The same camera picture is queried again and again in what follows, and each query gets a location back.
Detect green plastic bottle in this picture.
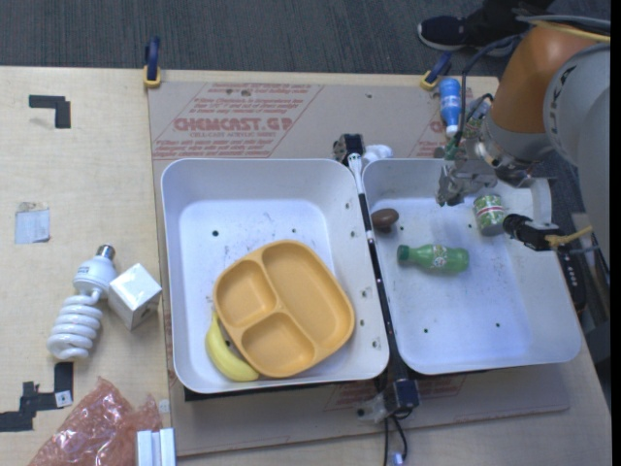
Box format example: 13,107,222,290
396,243,471,277

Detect green and white small can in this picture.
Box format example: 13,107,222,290
473,193,506,237

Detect black cylinder on white bracket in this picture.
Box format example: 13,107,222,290
502,176,564,252

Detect white cube box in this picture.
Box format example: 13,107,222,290
107,262,164,332

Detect thin black and white rod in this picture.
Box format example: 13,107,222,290
346,152,412,387

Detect person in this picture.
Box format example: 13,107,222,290
416,0,586,58

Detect white plastic tray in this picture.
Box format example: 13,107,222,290
160,157,391,395
361,157,583,377

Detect yellow banana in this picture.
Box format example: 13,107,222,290
204,311,261,383

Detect brown round toy food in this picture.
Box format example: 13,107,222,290
370,207,401,235

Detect pink bubble wrap bag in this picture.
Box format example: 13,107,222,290
27,376,164,466

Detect white ribbed block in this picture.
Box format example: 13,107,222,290
135,426,178,466

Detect yellow divided plate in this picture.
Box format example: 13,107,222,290
212,239,357,380

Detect white spiral light bulb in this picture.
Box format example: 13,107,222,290
46,244,119,362

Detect blue and white bottle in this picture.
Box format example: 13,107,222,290
438,77,463,139

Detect brown cardboard board red print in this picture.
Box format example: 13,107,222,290
145,68,572,458

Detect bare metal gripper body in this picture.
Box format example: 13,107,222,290
441,128,534,191

